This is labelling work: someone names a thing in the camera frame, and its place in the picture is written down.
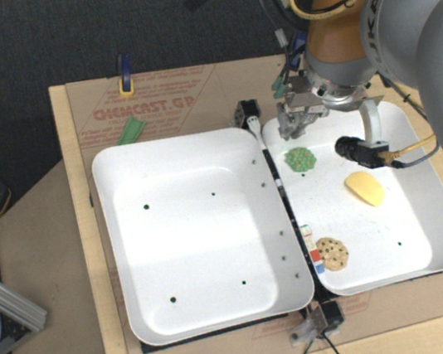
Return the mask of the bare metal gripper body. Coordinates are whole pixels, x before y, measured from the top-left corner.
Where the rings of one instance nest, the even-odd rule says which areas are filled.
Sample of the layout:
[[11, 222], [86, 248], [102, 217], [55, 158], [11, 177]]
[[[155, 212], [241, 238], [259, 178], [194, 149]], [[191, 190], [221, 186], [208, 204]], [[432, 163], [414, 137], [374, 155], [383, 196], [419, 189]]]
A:
[[357, 110], [368, 99], [368, 93], [361, 85], [342, 86], [316, 74], [294, 76], [288, 89], [284, 105], [290, 124], [317, 120], [332, 110]]

